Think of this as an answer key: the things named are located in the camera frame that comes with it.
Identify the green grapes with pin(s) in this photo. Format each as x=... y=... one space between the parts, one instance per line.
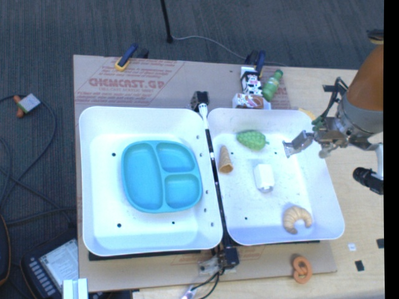
x=252 y=139

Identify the beige croissant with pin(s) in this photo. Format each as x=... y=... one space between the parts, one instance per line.
x=293 y=218

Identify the white plastic tray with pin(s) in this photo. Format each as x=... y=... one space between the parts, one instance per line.
x=103 y=198
x=249 y=204

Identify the cow print carton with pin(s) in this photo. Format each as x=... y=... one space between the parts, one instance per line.
x=251 y=84

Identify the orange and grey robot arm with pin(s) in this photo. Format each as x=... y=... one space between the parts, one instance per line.
x=366 y=83

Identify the blue divided plate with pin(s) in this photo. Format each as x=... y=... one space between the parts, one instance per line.
x=141 y=179

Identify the brown and white carton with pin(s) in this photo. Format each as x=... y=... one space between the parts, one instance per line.
x=249 y=101

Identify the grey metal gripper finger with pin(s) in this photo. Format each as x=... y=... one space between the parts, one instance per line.
x=326 y=152
x=298 y=143

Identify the brown cardboard board red print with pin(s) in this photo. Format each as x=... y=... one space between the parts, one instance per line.
x=187 y=79

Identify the orange pretzel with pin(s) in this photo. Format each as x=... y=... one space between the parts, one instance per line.
x=301 y=271

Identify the black cylinder on white bracket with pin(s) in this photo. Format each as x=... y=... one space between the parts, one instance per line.
x=369 y=177

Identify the grey and green packet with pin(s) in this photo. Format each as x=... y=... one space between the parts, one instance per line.
x=29 y=102

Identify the white rectangular block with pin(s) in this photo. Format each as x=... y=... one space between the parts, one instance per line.
x=263 y=176

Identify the green bottle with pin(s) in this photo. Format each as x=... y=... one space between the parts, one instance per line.
x=270 y=87

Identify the tan ice cream cone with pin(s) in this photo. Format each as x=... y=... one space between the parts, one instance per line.
x=225 y=162

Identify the thin black and white rod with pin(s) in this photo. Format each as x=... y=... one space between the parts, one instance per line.
x=215 y=173

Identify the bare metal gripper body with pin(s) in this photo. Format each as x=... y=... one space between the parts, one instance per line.
x=333 y=134

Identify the orange sausage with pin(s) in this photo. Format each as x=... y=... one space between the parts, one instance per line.
x=20 y=113

